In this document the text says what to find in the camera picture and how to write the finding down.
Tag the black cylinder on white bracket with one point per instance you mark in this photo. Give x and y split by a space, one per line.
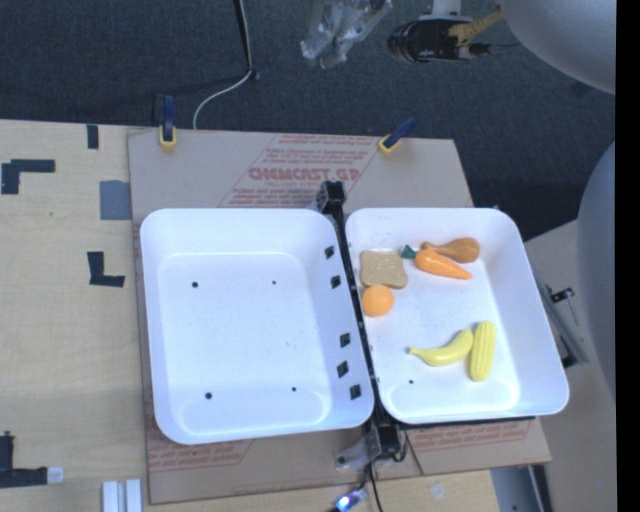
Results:
430 40

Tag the yellow banana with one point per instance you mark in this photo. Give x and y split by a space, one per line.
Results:
445 352

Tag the yellow corn cob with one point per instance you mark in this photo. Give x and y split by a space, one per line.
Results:
483 350

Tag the white plastic tray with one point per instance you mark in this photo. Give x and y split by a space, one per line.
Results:
440 305
240 325

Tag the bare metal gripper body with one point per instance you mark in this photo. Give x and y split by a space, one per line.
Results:
352 15

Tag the thin black rod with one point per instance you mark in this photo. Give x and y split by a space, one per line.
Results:
356 295

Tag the orange ball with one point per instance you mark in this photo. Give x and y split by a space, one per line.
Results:
377 301

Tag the orange carrot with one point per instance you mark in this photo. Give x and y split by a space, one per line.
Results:
440 264

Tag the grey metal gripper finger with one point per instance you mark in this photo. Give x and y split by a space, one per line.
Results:
337 52
312 46

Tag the brown chicken drumstick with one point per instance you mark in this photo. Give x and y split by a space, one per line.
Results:
460 249

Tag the brown cardboard board red print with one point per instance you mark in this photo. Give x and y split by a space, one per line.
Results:
210 165

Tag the tan bread slice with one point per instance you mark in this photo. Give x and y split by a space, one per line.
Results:
382 270

